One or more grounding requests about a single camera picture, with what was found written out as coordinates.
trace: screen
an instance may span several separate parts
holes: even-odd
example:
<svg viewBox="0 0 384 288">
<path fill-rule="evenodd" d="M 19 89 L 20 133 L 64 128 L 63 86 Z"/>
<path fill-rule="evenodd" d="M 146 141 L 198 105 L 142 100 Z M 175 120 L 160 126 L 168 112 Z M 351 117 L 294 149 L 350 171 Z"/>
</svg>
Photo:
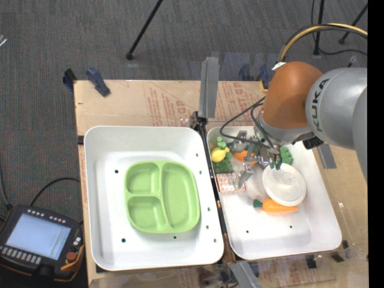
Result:
<svg viewBox="0 0 384 288">
<path fill-rule="evenodd" d="M 58 260 L 70 227 L 22 214 L 6 245 Z"/>
</svg>

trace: green plate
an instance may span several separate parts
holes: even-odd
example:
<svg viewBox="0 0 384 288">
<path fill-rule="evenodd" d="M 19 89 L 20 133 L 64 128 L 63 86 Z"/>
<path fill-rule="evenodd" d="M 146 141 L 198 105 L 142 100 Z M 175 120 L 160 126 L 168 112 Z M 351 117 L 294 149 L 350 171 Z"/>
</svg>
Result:
<svg viewBox="0 0 384 288">
<path fill-rule="evenodd" d="M 125 173 L 127 217 L 147 233 L 179 233 L 200 219 L 200 202 L 192 171 L 176 161 L 141 161 Z"/>
</svg>

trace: tripod leg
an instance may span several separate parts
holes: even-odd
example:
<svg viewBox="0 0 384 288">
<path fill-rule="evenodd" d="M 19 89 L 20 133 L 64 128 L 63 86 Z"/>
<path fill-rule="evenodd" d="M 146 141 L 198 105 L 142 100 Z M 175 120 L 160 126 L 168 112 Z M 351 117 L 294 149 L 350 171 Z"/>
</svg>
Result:
<svg viewBox="0 0 384 288">
<path fill-rule="evenodd" d="M 358 14 L 358 16 L 356 17 L 355 21 L 351 24 L 352 26 L 355 26 L 355 25 L 357 24 L 357 22 L 360 20 L 361 16 L 365 13 L 365 11 L 366 11 L 367 9 L 368 9 L 368 3 L 367 3 L 367 4 L 365 5 L 365 7 L 361 10 L 360 14 Z M 343 36 L 341 39 L 339 39 L 338 42 L 339 42 L 340 44 L 344 44 L 344 42 L 345 42 L 345 40 L 346 40 L 348 34 L 349 34 L 349 32 L 346 32 L 346 33 L 344 34 L 344 36 Z"/>
<path fill-rule="evenodd" d="M 323 20 L 324 2 L 325 2 L 325 0 L 321 0 L 321 2 L 320 2 L 320 12 L 319 12 L 319 22 L 318 22 L 319 25 L 322 24 L 322 20 Z M 319 42 L 320 42 L 320 32 L 316 33 L 316 42 L 315 42 L 315 46 L 314 46 L 314 50 L 313 50 L 314 55 L 319 55 L 319 53 L 320 53 L 319 52 Z"/>
<path fill-rule="evenodd" d="M 147 29 L 147 27 L 149 26 L 149 24 L 151 23 L 151 20 L 152 18 L 155 16 L 158 8 L 160 7 L 161 3 L 162 3 L 163 0 L 158 0 L 154 9 L 152 10 L 151 14 L 149 15 L 147 21 L 145 22 L 144 24 L 144 27 L 142 28 L 142 30 L 140 31 L 139 35 L 137 36 L 136 40 L 134 41 L 130 51 L 125 55 L 125 57 L 128 59 L 128 60 L 132 60 L 133 59 L 133 51 L 135 50 L 137 44 L 139 43 L 141 37 L 144 35 L 145 33 L 145 30 Z"/>
</svg>

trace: orange carrot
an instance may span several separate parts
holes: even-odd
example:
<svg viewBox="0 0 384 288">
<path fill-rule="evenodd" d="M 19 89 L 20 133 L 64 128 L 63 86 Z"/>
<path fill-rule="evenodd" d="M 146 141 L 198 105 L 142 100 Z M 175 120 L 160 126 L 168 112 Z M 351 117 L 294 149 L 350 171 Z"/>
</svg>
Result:
<svg viewBox="0 0 384 288">
<path fill-rule="evenodd" d="M 234 153 L 233 154 L 233 156 L 236 158 L 236 159 L 239 159 L 240 161 L 242 161 L 242 162 L 244 162 L 245 160 L 244 160 L 244 157 L 246 157 L 247 156 L 247 150 L 245 149 L 245 150 L 243 150 L 243 151 L 241 151 L 241 152 L 236 152 L 236 153 Z"/>
<path fill-rule="evenodd" d="M 266 199 L 262 203 L 259 200 L 255 199 L 253 201 L 253 206 L 255 208 L 262 207 L 263 210 L 266 212 L 287 212 L 298 210 L 297 206 L 284 206 L 275 202 L 273 199 Z"/>
</svg>

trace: gray carpet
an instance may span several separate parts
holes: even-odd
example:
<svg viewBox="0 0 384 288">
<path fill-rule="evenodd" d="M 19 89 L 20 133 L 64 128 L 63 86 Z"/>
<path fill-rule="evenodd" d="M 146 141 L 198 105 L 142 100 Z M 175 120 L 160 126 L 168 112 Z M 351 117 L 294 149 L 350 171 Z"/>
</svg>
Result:
<svg viewBox="0 0 384 288">
<path fill-rule="evenodd" d="M 271 68 L 285 42 L 317 23 L 320 0 L 164 0 L 128 61 L 157 0 L 0 0 L 0 165 L 10 203 L 28 204 L 48 182 L 79 177 L 73 94 L 62 84 L 70 68 L 86 79 L 90 66 L 105 79 L 200 80 L 201 63 L 219 57 L 219 80 L 250 79 L 260 66 Z M 325 0 L 323 23 L 351 24 L 368 0 Z M 368 11 L 356 24 L 368 31 Z M 328 71 L 367 66 L 367 41 L 341 31 L 324 31 L 319 47 L 333 55 L 313 55 L 311 35 L 292 46 L 288 61 L 304 61 Z M 48 188 L 36 206 L 81 220 L 77 182 Z M 6 213 L 0 201 L 0 213 Z M 86 287 L 85 262 L 72 283 Z M 0 268 L 0 287 L 33 287 L 31 281 Z"/>
</svg>

